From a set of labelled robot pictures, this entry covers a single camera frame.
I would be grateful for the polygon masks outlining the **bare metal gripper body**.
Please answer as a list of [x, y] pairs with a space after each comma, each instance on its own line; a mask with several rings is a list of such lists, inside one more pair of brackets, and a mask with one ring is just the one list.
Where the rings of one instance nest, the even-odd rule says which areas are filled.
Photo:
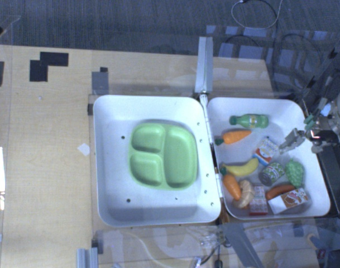
[[340, 144], [340, 117], [319, 116], [312, 128], [313, 138], [327, 143]]

